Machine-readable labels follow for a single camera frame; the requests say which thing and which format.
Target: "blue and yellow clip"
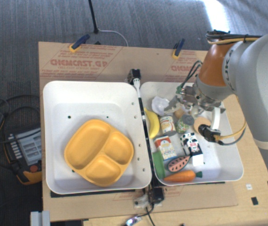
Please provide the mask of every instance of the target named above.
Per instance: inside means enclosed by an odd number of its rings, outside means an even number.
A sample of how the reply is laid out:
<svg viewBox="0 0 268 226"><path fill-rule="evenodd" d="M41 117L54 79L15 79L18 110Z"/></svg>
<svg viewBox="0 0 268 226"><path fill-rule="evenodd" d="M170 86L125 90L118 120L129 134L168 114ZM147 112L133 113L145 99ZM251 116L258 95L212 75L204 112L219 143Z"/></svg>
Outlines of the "blue and yellow clip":
<svg viewBox="0 0 268 226"><path fill-rule="evenodd" d="M181 52L181 49L183 47L183 44L184 44L184 41L185 39L181 39L178 43L175 44L175 46L173 47L174 51L173 51L173 54L172 54L172 57L174 59L178 59L180 57L180 52Z"/></svg>
<svg viewBox="0 0 268 226"><path fill-rule="evenodd" d="M86 43L86 41L90 38L89 34L85 34L84 36L82 36L78 41L76 41L75 43L71 44L69 46L69 50L72 53L75 53L76 51L78 51L81 48L81 44Z"/></svg>

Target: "red oval object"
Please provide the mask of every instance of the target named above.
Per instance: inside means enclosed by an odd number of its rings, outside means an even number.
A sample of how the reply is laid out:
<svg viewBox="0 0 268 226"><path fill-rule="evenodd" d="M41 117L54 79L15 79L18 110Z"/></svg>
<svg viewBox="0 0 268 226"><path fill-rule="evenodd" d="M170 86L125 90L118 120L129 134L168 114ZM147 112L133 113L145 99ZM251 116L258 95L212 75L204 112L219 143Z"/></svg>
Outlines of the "red oval object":
<svg viewBox="0 0 268 226"><path fill-rule="evenodd" d="M190 156L180 156L175 159L172 159L167 164L167 169L170 172L178 172L187 165L187 163L189 162L189 159L190 159Z"/></svg>

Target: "orange carrot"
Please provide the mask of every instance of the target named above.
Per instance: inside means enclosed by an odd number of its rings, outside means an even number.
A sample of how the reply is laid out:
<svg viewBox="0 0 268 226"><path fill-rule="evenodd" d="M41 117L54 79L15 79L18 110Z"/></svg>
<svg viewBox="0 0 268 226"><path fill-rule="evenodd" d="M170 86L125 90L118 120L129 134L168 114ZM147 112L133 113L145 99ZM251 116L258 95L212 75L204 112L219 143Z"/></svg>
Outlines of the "orange carrot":
<svg viewBox="0 0 268 226"><path fill-rule="evenodd" d="M175 174L169 175L164 178L164 181L169 181L169 182L190 182L194 180L196 177L201 178L202 172L197 172L195 173L193 170L186 170L186 171L181 171L177 172Z"/></svg>

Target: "table surface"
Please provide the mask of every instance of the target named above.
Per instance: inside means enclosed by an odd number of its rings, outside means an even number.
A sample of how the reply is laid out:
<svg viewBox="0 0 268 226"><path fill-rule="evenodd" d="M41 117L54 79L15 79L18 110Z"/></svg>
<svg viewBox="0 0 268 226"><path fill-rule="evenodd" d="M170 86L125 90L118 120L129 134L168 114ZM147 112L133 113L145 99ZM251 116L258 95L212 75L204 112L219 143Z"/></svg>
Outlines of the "table surface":
<svg viewBox="0 0 268 226"><path fill-rule="evenodd" d="M133 50L143 51L143 48L133 48ZM166 49L157 49L160 53L165 53ZM122 53L124 59L127 59L127 53ZM42 81L40 78L40 90L42 91L43 86L47 81L54 79L49 79ZM244 117L241 108L234 95L229 96L224 100L224 106L226 108L226 113L231 125L232 131L238 131L241 129ZM43 121L43 110L41 110L41 121ZM44 125L41 124L42 130L42 141L45 140L45 135L43 134ZM237 143L239 154L241 156L241 161L244 167L244 175L238 181L227 182L231 184L235 192L237 205L227 206L227 207L211 207L211 208L199 208L191 210L174 210L168 212L157 212L156 208L151 213L152 220L155 225L182 225L185 226L204 226L204 225L215 225L215 226L232 226L232 225L268 225L268 171L261 157L261 154L255 145L249 128L246 128L243 138ZM65 220L74 220L76 218L83 219L87 217L81 217L81 210L78 208L72 208L70 202L73 200L86 200L88 199L93 202L93 196L85 198L86 196L76 196L76 197L64 197L64 198L51 198L49 196L50 190L46 184L45 174L43 175L43 205L44 210L50 211L50 216L52 220L52 215L58 215L60 213L64 214L62 217ZM253 204L252 198L256 198L258 204ZM85 226L98 226L98 225L124 225L127 219L134 216L134 214L129 213L128 215L121 214L122 216L115 217L101 217L94 218L88 217L89 220L84 222ZM152 225L148 216L144 216L142 221L139 222L140 226Z"/></svg>

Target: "toy banana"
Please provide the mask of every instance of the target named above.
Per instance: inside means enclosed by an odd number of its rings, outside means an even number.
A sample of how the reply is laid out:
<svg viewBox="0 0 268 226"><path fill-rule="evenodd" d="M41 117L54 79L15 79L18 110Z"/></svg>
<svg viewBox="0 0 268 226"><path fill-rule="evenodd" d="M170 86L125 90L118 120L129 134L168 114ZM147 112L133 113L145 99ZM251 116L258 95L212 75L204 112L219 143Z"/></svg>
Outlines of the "toy banana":
<svg viewBox="0 0 268 226"><path fill-rule="evenodd" d="M150 121L149 138L153 139L160 130L159 118L156 113L144 108L144 111Z"/></svg>

